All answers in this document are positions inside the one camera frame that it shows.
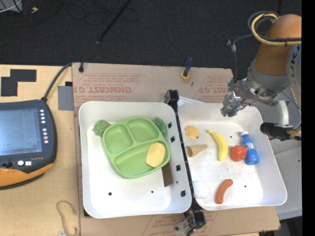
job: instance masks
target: toy ice cream cone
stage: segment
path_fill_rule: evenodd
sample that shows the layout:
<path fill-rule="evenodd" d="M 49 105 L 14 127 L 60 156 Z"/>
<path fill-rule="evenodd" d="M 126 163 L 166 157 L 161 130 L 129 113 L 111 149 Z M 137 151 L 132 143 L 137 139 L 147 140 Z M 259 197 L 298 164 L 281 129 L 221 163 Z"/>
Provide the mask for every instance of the toy ice cream cone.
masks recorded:
<path fill-rule="evenodd" d="M 188 156 L 190 156 L 190 157 L 196 156 L 199 152 L 203 151 L 207 147 L 208 147 L 208 145 L 206 145 L 206 144 L 187 146 Z"/>

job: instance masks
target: table surface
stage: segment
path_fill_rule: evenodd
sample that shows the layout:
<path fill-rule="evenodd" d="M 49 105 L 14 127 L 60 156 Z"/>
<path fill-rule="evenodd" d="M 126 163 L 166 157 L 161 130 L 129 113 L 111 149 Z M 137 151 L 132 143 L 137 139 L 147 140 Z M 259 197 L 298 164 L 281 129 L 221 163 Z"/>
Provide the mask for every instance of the table surface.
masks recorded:
<path fill-rule="evenodd" d="M 18 82 L 18 96 L 0 97 L 0 102 L 40 99 L 61 67 L 0 65 L 0 77 L 10 77 L 10 69 L 35 69 L 37 80 L 36 83 Z M 52 111 L 58 134 L 58 159 L 55 166 L 36 181 L 0 191 L 0 230 L 3 236 L 33 236 L 38 233 L 58 235 L 58 232 L 64 230 L 56 206 L 60 201 L 65 201 L 60 204 L 60 210 L 65 217 L 68 232 L 80 235 L 75 116 L 74 111 L 58 109 L 58 87 L 65 86 L 72 79 L 72 68 L 68 67 L 48 95 L 47 104 Z M 273 213 L 275 209 L 269 207 L 268 211 Z M 258 233 L 241 235 L 258 236 Z"/>

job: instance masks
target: white tray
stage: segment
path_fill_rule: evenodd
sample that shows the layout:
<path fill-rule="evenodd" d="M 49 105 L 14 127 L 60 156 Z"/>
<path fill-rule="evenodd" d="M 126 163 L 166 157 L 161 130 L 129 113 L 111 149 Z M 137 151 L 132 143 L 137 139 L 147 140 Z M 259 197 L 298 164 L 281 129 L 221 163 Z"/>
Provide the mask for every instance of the white tray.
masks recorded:
<path fill-rule="evenodd" d="M 188 157 L 192 181 L 203 181 L 210 187 L 206 199 L 196 199 L 206 210 L 231 209 L 256 206 L 282 205 L 287 199 L 286 188 L 279 171 L 267 135 L 260 132 L 261 115 L 256 107 L 246 107 L 234 117 L 224 117 L 219 103 L 187 103 L 178 109 L 184 145 L 207 144 L 208 147 L 194 157 Z M 200 131 L 198 139 L 185 135 L 188 125 Z M 242 131 L 248 131 L 255 144 L 260 162 L 247 165 L 244 160 L 235 162 L 228 155 L 218 160 L 218 147 L 208 130 L 221 133 L 227 140 L 229 149 L 240 145 Z M 224 195 L 221 205 L 215 203 L 218 186 L 227 178 L 234 183 Z"/>
<path fill-rule="evenodd" d="M 161 118 L 171 123 L 165 139 L 174 183 L 164 187 L 162 169 L 138 178 L 120 176 L 108 158 L 102 138 L 93 132 L 100 119 L 111 124 L 130 117 Z M 191 192 L 176 117 L 165 103 L 87 102 L 79 110 L 83 204 L 94 218 L 182 213 L 191 205 Z"/>

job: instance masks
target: blue bottle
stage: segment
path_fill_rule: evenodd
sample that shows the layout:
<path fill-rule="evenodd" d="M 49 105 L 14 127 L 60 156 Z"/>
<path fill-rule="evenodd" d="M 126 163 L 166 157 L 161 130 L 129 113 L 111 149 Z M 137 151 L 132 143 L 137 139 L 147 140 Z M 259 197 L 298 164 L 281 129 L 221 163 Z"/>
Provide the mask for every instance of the blue bottle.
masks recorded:
<path fill-rule="evenodd" d="M 243 131 L 241 133 L 241 136 L 243 137 L 243 143 L 242 145 L 247 149 L 247 154 L 245 158 L 245 162 L 248 165 L 254 165 L 259 162 L 259 158 L 257 156 L 257 151 L 254 146 L 254 143 L 252 140 L 249 138 L 248 132 Z"/>

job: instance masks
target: green plate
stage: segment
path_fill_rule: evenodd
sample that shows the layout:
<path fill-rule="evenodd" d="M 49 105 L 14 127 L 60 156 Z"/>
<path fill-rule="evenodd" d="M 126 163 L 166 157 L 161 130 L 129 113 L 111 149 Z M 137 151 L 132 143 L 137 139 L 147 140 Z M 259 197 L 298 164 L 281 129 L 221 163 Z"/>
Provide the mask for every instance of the green plate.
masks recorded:
<path fill-rule="evenodd" d="M 147 151 L 153 143 L 165 146 L 165 158 L 158 167 L 146 163 Z M 171 157 L 164 135 L 152 120 L 145 117 L 112 124 L 103 133 L 103 144 L 116 171 L 126 178 L 152 173 L 167 164 Z"/>

